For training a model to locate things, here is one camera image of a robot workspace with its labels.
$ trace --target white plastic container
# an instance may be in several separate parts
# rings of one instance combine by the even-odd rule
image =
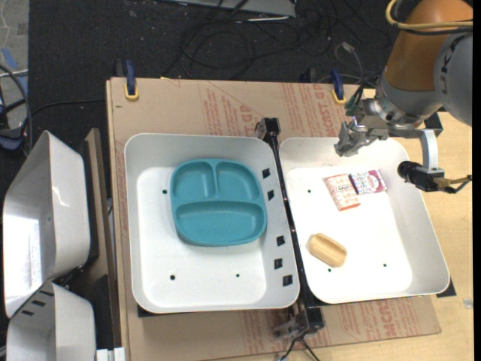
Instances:
[[[290,138],[280,145],[307,283],[326,303],[419,296],[443,292],[449,271],[420,190],[398,175],[409,160],[394,139],[377,141],[358,155],[339,157],[336,138]],[[359,196],[358,207],[339,211],[324,179],[379,169],[387,190]],[[347,251],[332,268],[308,250],[322,233]]]
[[[45,131],[5,196],[5,310],[12,317],[44,282],[83,265],[90,249],[80,154]]]
[[[181,239],[170,194],[175,168],[192,159],[231,159],[259,179],[265,233],[247,244],[203,247]],[[135,135],[125,146],[132,289],[152,313],[285,308],[298,273],[270,147],[256,138]]]
[[[51,282],[8,324],[7,361],[93,361],[95,352],[92,306]]]

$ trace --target yellow cable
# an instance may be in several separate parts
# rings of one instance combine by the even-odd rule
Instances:
[[[386,8],[386,19],[392,26],[397,26],[399,29],[431,29],[431,28],[446,28],[446,27],[473,27],[473,21],[449,21],[440,23],[420,23],[420,24],[406,24],[394,20],[391,16],[393,7],[399,0],[391,0]]]

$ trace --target cardboard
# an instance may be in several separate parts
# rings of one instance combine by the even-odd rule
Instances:
[[[293,136],[335,137],[346,119],[328,84],[247,83],[137,79],[139,99],[130,102],[124,79],[107,82],[107,114],[113,181],[116,263],[123,346],[131,361],[201,361],[283,353],[286,338],[275,326],[285,310],[227,311],[139,317],[132,295],[123,148],[141,132],[248,135],[263,117],[280,120],[280,142]],[[354,86],[346,86],[346,95]],[[306,337],[312,347],[330,347],[440,333],[430,296],[328,305],[326,327]]]

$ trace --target teal plate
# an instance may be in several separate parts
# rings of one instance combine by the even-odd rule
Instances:
[[[243,163],[189,160],[171,178],[171,205],[178,234],[201,246],[246,244],[267,226],[259,181]]]

